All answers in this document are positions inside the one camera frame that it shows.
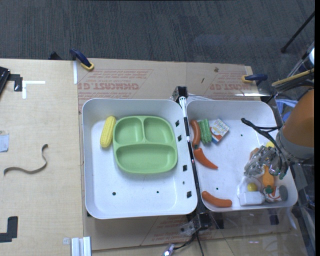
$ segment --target metal bracket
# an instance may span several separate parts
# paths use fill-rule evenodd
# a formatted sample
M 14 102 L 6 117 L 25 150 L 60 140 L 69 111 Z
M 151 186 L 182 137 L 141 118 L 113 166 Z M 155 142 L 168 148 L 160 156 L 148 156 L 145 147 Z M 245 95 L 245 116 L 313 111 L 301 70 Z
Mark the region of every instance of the metal bracket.
M 188 223 L 181 225 L 179 233 L 182 236 L 191 236 L 195 232 L 206 230 L 212 225 L 211 217 L 207 212 L 199 213 Z
M 10 74 L 7 80 L 14 81 L 13 90 L 15 92 L 22 92 L 23 78 L 19 74 Z
M 177 86 L 172 93 L 173 101 L 176 103 L 179 103 L 179 98 L 181 96 L 183 96 L 185 98 L 187 98 L 189 96 L 186 86 Z
M 71 239 L 71 256 L 91 256 L 91 238 L 85 236 L 84 238 L 74 237 Z

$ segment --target white tape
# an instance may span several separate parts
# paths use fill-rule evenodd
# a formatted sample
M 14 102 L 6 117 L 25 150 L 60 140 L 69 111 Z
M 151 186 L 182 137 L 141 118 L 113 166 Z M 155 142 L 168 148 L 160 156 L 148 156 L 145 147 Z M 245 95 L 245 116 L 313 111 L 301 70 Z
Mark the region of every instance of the white tape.
M 77 69 L 77 61 L 73 61 L 73 82 L 76 85 L 78 83 L 78 69 Z
M 2 134 L 0 131 L 0 152 L 7 152 L 9 149 L 9 134 Z
M 22 99 L 27 98 L 27 85 L 44 85 L 46 81 L 22 81 Z

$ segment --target clamp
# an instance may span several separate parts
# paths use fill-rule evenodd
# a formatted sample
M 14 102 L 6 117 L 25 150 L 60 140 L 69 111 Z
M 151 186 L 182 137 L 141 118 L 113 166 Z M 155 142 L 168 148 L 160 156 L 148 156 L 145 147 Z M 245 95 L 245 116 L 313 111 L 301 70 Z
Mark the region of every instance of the clamp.
M 265 81 L 268 79 L 266 74 L 252 74 L 252 75 L 243 75 L 241 81 L 243 83 L 252 83 L 253 81 Z
M 95 65 L 90 62 L 86 56 L 83 55 L 83 53 L 75 48 L 71 48 L 70 49 L 70 53 L 72 54 L 72 56 L 74 58 L 78 58 L 80 61 L 81 61 L 81 66 L 88 70 L 88 71 L 91 71 L 94 69 Z

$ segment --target cable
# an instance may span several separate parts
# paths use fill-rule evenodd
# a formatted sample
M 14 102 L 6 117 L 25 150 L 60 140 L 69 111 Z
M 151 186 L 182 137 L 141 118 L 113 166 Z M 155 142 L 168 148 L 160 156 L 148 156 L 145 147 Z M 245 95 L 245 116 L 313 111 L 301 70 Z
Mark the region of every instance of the cable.
M 195 238 L 197 239 L 198 244 L 199 244 L 199 246 L 200 246 L 201 255 L 202 255 L 202 256 L 205 256 L 205 255 L 204 255 L 204 250 L 203 250 L 203 248 L 202 248 L 202 245 L 201 245 L 200 239 L 199 239 L 199 231 L 193 233 L 193 234 L 192 234 L 192 237 L 191 237 L 191 239 L 190 239 L 189 241 L 186 241 L 183 245 L 181 245 L 181 246 L 179 246 L 179 247 L 174 247 L 173 250 L 175 251 L 175 250 L 178 250 L 178 249 L 180 249 L 180 248 L 182 248 L 182 247 L 185 247 L 185 246 L 190 245 L 190 244 L 195 240 Z
M 261 134 L 262 136 L 266 137 L 268 140 L 270 140 L 274 146 L 276 147 L 276 149 L 279 152 L 280 155 L 280 163 L 279 163 L 279 169 L 281 170 L 282 165 L 283 165 L 283 159 L 285 159 L 284 154 L 282 153 L 280 147 L 278 146 L 278 144 L 276 143 L 275 139 L 269 134 L 272 131 L 275 131 L 276 129 L 281 128 L 281 126 L 275 126 L 275 127 L 261 127 L 261 126 L 255 126 L 252 122 L 246 120 L 245 118 L 241 118 L 241 121 L 247 125 L 250 126 L 251 128 L 253 128 L 257 133 Z
M 178 250 L 178 249 L 180 249 L 180 248 L 182 248 L 182 247 L 185 247 L 185 246 L 190 245 L 190 244 L 193 242 L 193 240 L 195 240 L 195 238 L 197 237 L 197 235 L 198 235 L 198 232 L 193 233 L 193 234 L 192 234 L 192 237 L 191 237 L 191 239 L 190 239 L 189 241 L 186 241 L 183 245 L 181 245 L 181 246 L 179 246 L 179 247 L 174 247 L 173 250 Z
M 205 255 L 204 255 L 204 250 L 202 249 L 202 245 L 201 245 L 201 243 L 200 243 L 200 239 L 199 239 L 198 234 L 196 234 L 196 239 L 198 240 L 198 244 L 199 244 L 199 247 L 200 247 L 200 250 L 201 250 L 201 255 L 202 255 L 202 256 L 205 256 Z

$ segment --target small box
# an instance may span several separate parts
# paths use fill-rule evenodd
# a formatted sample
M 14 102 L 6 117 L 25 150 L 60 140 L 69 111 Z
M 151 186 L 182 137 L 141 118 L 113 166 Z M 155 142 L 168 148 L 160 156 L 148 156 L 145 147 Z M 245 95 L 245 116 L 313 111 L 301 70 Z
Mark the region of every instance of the small box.
M 210 125 L 210 132 L 212 134 L 212 141 L 218 143 L 229 131 L 230 127 L 224 123 L 221 119 L 215 120 L 212 125 Z

